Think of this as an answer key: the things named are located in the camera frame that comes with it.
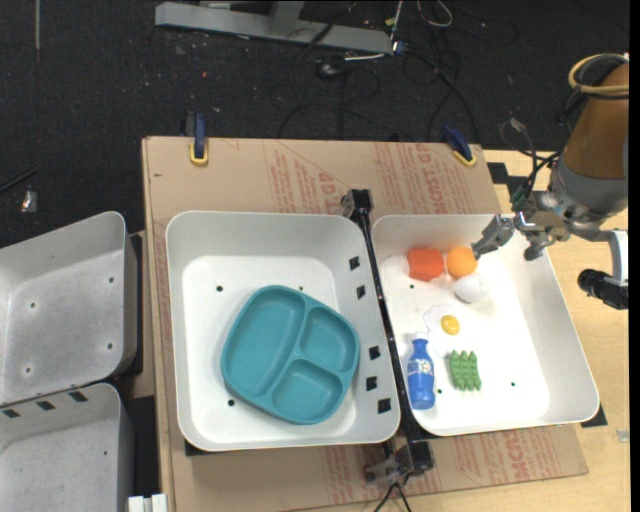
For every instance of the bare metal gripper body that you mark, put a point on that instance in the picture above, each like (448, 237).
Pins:
(547, 217)

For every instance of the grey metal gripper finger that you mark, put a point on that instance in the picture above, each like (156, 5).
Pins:
(495, 235)
(535, 247)

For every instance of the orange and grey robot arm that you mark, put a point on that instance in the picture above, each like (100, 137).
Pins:
(597, 135)

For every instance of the orange ball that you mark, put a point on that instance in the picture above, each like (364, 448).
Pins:
(461, 262)

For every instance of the orange block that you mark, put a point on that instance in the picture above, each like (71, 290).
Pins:
(425, 264)

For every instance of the white plastic tray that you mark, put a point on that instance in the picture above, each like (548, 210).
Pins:
(525, 325)
(210, 250)

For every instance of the white and yellow fried egg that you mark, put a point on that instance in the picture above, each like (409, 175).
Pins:
(449, 325)

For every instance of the thin black rod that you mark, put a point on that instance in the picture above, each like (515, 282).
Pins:
(386, 315)

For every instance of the green ridged block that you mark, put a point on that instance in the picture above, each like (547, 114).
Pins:
(465, 371)

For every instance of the blue bottle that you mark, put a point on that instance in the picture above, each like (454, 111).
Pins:
(421, 375)

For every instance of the brown cardboard board red print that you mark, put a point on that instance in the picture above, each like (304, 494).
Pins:
(280, 170)

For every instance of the blue divided plate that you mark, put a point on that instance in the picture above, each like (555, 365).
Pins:
(270, 345)

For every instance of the black cylinder on white bracket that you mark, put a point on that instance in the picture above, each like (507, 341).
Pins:
(602, 288)

